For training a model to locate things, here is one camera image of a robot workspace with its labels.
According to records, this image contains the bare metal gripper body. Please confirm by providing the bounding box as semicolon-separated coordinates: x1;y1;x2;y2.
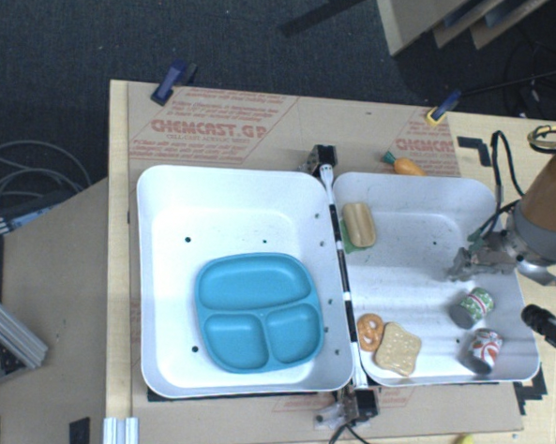
472;229;556;288

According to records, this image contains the green and white can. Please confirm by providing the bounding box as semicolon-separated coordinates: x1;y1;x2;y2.
448;285;497;332

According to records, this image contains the white plastic tray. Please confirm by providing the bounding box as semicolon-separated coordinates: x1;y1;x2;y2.
319;168;554;397
123;161;368;410

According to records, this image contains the red and white can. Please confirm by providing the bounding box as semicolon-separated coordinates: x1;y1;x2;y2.
466;327;505;377

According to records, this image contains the tan biscuit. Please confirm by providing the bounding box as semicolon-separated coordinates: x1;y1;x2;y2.
372;320;424;378

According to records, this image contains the tan hot dog bun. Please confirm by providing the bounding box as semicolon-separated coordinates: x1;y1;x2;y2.
339;200;380;249

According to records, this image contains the green lettuce leaf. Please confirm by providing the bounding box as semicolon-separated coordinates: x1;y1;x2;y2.
338;218;369;257

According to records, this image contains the brown pretzel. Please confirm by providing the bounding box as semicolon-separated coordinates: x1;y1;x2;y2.
353;311;386;353

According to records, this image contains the orange carrot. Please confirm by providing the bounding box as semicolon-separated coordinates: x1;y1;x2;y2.
380;150;428;178

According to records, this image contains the thin black and white rod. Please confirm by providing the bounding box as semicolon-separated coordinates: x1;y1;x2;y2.
306;163;382;390

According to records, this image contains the blue divided plate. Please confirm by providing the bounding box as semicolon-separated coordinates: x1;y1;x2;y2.
189;247;330;379

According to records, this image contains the brown cardboard board red print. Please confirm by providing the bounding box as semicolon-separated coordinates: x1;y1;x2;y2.
104;81;545;444

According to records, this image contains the black cylinder on white bracket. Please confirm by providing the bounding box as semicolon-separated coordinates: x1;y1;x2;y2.
518;273;556;350

